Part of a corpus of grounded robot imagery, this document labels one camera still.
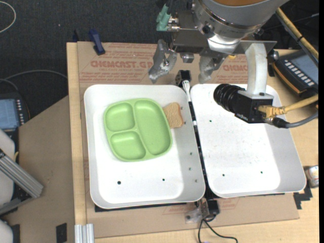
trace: blue clamp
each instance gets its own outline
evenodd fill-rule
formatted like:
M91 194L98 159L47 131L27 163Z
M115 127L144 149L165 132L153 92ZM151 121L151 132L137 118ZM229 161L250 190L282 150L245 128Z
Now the blue clamp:
M100 37L99 37L99 33L95 29L90 29L89 38L90 38L90 40L92 42L95 43L93 48L95 49L97 55L102 55L102 54L106 53L105 49L102 47Z

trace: teal cable connector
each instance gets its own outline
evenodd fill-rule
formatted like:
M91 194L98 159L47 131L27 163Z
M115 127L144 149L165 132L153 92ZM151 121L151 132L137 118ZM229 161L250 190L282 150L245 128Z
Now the teal cable connector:
M159 23L161 21L161 19L163 18L163 16L167 13L169 7L167 7L166 4L164 4L161 12L158 14L156 22Z
M162 20L157 24L157 31L167 31L168 30L168 22L171 17L171 14L165 13L162 17Z

